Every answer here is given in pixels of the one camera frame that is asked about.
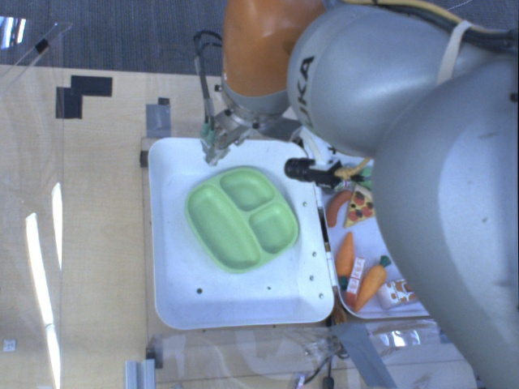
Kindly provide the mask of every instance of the toy pizza slice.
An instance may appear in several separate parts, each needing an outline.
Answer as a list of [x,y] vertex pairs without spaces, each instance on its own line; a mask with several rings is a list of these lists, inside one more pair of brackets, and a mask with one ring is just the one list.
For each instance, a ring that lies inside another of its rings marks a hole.
[[345,228],[349,228],[358,222],[362,222],[375,215],[371,192],[360,185],[355,185],[351,196],[348,211],[346,212]]

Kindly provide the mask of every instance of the toy carrot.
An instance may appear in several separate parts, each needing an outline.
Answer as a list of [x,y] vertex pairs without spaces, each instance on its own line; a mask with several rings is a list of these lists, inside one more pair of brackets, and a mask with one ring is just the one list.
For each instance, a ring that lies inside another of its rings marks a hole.
[[328,208],[326,209],[326,223],[329,228],[333,228],[337,224],[337,213],[339,212],[339,208],[351,199],[351,191],[343,190],[342,192],[337,193]]
[[354,311],[357,312],[364,307],[364,304],[373,297],[377,290],[384,285],[388,273],[385,268],[391,263],[391,259],[384,255],[380,257],[380,263],[371,268],[364,276],[360,289],[358,291],[357,301],[355,302]]
[[345,276],[350,278],[351,270],[354,267],[354,235],[348,232],[341,243],[339,252],[335,259],[335,271],[337,277]]

